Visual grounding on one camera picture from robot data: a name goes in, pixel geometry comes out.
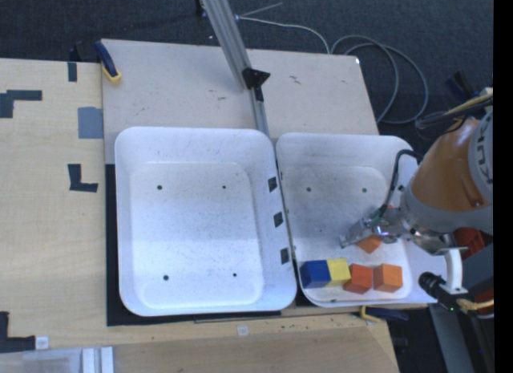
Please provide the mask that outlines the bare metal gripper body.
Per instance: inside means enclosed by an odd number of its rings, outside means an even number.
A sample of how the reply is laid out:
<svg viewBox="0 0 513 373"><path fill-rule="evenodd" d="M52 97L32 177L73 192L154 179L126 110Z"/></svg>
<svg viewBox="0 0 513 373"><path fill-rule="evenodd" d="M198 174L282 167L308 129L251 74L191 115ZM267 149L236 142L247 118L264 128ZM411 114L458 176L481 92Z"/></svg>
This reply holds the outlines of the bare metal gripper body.
<svg viewBox="0 0 513 373"><path fill-rule="evenodd" d="M428 254L444 254L452 248L452 234L440 233L420 225L414 216L402 208L382 206L371 214L370 225L410 241Z"/></svg>

